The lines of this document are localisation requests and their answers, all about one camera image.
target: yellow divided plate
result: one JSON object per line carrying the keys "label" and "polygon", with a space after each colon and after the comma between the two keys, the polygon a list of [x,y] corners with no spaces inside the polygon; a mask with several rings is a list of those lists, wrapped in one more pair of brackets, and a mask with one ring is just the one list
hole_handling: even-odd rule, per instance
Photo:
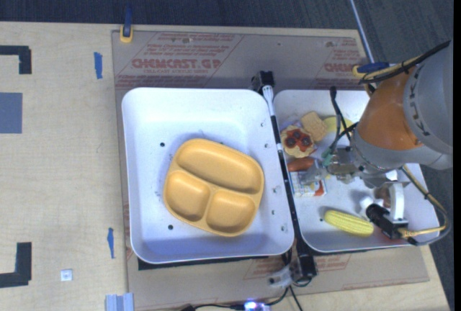
{"label": "yellow divided plate", "polygon": [[253,222],[264,175],[250,156],[201,138],[178,149],[164,185],[172,215],[209,232],[233,237]]}

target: black bracket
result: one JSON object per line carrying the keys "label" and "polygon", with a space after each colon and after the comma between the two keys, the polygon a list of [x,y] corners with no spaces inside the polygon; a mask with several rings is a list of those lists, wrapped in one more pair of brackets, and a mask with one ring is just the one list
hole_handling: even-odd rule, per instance
{"label": "black bracket", "polygon": [[32,279],[32,243],[16,244],[14,273],[0,274],[0,288],[28,285]]}
{"label": "black bracket", "polygon": [[0,55],[18,55],[19,74],[32,74],[32,53],[29,46],[0,45]]}

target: yellow corn cob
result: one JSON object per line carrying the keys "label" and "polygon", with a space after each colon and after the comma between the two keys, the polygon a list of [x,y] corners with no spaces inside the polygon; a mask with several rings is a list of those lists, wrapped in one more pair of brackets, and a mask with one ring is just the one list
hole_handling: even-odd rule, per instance
{"label": "yellow corn cob", "polygon": [[371,222],[361,217],[336,210],[328,210],[325,213],[325,221],[344,232],[360,237],[369,237],[375,229]]}

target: dark blue square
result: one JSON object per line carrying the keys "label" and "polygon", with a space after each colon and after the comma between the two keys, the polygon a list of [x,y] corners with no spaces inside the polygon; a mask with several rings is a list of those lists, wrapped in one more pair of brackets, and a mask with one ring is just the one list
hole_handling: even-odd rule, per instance
{"label": "dark blue square", "polygon": [[0,133],[22,133],[22,94],[0,92]]}

